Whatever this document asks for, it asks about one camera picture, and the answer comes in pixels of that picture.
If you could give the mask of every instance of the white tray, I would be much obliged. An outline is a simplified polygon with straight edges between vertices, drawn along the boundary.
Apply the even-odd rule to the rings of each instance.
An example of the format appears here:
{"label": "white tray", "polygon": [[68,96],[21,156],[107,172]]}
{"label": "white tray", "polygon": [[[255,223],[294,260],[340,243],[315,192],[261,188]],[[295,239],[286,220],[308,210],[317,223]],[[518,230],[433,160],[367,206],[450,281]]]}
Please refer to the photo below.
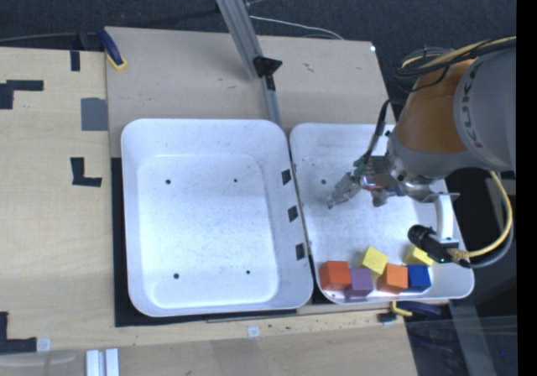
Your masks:
{"label": "white tray", "polygon": [[[317,284],[319,267],[325,261],[347,261],[353,267],[369,245],[386,253],[389,263],[402,264],[409,228],[415,224],[436,227],[435,206],[407,196],[389,197],[386,205],[374,207],[371,193],[362,190],[350,201],[328,209],[327,198],[343,175],[353,170],[353,161],[366,151],[373,130],[372,124],[303,123],[291,131],[289,143]],[[380,138],[373,155],[383,155],[386,143],[387,138]],[[445,182],[437,182],[434,191],[447,192]],[[455,229],[460,237],[456,221]],[[429,273],[432,286],[422,293],[395,295],[375,287],[360,301],[455,299],[472,292],[474,275],[470,269],[433,263]],[[341,291],[322,292],[338,304],[357,303]]]}
{"label": "white tray", "polygon": [[138,310],[283,310],[310,298],[305,232],[280,127],[139,119],[125,127],[121,145],[128,293]]}

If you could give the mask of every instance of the cube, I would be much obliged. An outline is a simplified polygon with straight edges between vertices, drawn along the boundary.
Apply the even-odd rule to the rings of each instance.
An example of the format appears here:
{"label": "cube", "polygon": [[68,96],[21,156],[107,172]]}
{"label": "cube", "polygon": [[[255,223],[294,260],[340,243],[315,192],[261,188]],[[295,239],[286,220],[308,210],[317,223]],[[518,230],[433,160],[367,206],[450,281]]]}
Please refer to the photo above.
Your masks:
{"label": "cube", "polygon": [[351,284],[351,272],[347,261],[326,261],[319,268],[322,290],[343,291]]}
{"label": "cube", "polygon": [[409,270],[409,292],[423,292],[430,288],[429,268],[423,264],[411,264]]}
{"label": "cube", "polygon": [[433,259],[427,255],[427,252],[423,249],[418,248],[416,245],[411,243],[404,253],[403,261],[407,265],[411,264],[424,264],[431,266],[433,264]]}
{"label": "cube", "polygon": [[368,269],[371,269],[371,271],[373,271],[375,274],[382,274],[387,262],[388,255],[380,252],[373,246],[368,246],[366,250],[360,255],[356,266],[367,267]]}
{"label": "cube", "polygon": [[404,265],[386,263],[384,272],[378,276],[377,290],[399,294],[409,288],[409,269]]}
{"label": "cube", "polygon": [[373,274],[367,267],[352,267],[351,284],[344,291],[345,296],[349,299],[363,298],[374,289]]}

